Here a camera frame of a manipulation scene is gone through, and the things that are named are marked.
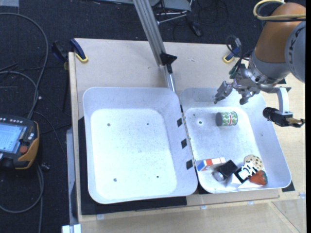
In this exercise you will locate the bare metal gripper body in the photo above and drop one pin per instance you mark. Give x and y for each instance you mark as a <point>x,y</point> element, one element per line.
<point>246,80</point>

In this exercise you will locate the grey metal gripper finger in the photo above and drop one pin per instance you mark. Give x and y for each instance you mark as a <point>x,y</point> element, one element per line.
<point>223,90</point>
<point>246,97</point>

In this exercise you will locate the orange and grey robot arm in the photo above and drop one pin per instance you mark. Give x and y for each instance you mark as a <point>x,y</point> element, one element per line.
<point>272,40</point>

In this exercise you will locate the green and white can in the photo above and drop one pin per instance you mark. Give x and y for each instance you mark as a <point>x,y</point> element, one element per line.
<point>228,118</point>

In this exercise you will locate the white plastic tray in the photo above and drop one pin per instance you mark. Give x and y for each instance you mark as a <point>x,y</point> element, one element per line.
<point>218,142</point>
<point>133,149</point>

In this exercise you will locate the beige dotted biscuit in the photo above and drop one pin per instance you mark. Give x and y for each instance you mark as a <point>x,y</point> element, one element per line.
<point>255,161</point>

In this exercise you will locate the black can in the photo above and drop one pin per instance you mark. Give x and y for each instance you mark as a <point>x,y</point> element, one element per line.
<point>228,168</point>

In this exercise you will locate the white red and blue carton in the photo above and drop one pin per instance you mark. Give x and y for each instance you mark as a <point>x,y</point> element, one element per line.
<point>210,163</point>

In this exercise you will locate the white and black carton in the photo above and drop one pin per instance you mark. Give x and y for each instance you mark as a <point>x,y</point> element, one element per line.
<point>245,172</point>

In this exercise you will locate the red strawberry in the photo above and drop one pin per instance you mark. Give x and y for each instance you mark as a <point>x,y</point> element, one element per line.
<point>259,178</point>

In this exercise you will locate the pale wood board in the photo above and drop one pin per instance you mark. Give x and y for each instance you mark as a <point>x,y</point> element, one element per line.
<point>121,64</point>

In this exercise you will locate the black cylinder on white bracket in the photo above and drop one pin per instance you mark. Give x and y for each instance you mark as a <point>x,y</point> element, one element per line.
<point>279,118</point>

